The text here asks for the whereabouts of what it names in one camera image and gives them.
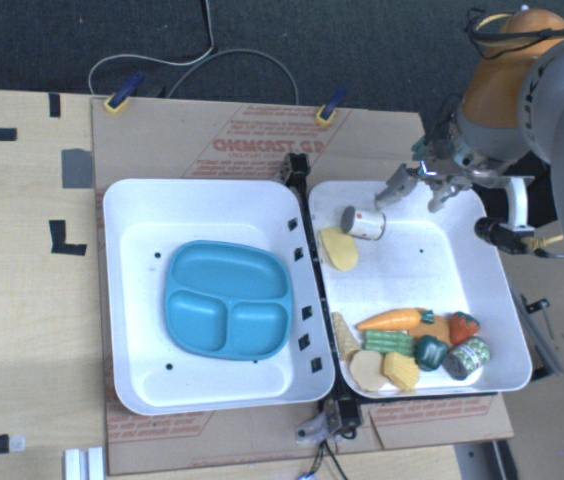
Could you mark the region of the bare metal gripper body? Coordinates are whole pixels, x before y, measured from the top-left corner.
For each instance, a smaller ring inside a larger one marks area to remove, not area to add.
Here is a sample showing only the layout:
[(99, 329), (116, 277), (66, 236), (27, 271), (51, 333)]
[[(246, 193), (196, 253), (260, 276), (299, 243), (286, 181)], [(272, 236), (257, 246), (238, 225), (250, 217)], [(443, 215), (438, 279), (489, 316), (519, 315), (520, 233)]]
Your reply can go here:
[(413, 160), (418, 163), (418, 178), (431, 186), (503, 188), (507, 181), (503, 162), (450, 138), (422, 137), (413, 146)]

